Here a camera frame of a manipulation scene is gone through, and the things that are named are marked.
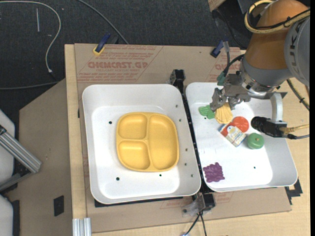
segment wooden edge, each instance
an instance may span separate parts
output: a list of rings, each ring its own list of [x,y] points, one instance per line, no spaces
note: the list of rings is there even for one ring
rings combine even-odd
[[[74,45],[65,45],[72,217],[87,217]]]

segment blue clamp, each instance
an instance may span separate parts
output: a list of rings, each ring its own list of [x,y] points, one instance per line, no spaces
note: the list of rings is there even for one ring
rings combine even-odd
[[[210,55],[216,58],[220,54],[222,48],[223,41],[221,40],[218,46],[215,49],[213,49],[213,51],[210,53]]]
[[[93,49],[93,53],[96,56],[99,56],[105,49],[105,44],[107,43],[108,39],[110,37],[110,33],[107,32],[104,37],[101,39],[101,41],[99,42],[99,44]]]

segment robotic arm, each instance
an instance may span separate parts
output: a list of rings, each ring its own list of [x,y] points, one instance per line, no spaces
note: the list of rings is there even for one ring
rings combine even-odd
[[[251,14],[260,4],[266,4],[266,8],[253,27]],[[285,125],[281,119],[282,98],[275,96],[273,90],[292,77],[310,86],[310,21],[310,9],[296,0],[262,0],[252,5],[245,16],[245,25],[253,32],[251,41],[246,53],[232,61],[241,61],[240,70],[227,74],[228,65],[220,75],[218,85],[223,88],[215,89],[211,110],[214,112],[226,101],[233,110],[252,97],[271,99],[272,119],[254,118],[252,126],[268,135],[283,137],[278,132]],[[272,132],[264,130],[274,128]]]

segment white cable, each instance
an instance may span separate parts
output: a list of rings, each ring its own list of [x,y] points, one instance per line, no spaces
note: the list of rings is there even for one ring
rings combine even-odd
[[[55,42],[55,40],[58,37],[58,35],[60,33],[60,30],[61,30],[61,20],[60,20],[60,16],[57,13],[57,11],[55,11],[52,7],[50,7],[49,5],[47,5],[45,3],[35,2],[35,1],[0,1],[0,3],[33,3],[33,4],[40,4],[40,5],[43,5],[43,6],[47,7],[47,8],[49,8],[49,9],[51,9],[56,14],[56,16],[58,18],[58,21],[59,21],[59,28],[58,28],[58,31],[56,33],[56,36],[54,37],[54,39],[51,41],[50,45],[48,46],[47,51],[46,51],[46,56],[45,56],[45,62],[46,62],[46,67],[48,69],[48,72],[50,74],[53,74],[53,71],[50,69],[50,67],[48,65],[48,53],[49,53],[51,46]]]

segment yellow plate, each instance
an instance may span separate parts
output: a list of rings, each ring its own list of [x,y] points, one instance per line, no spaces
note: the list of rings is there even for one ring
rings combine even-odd
[[[135,171],[168,171],[179,159],[176,126],[168,116],[157,113],[135,112],[120,117],[116,147],[120,162]]]

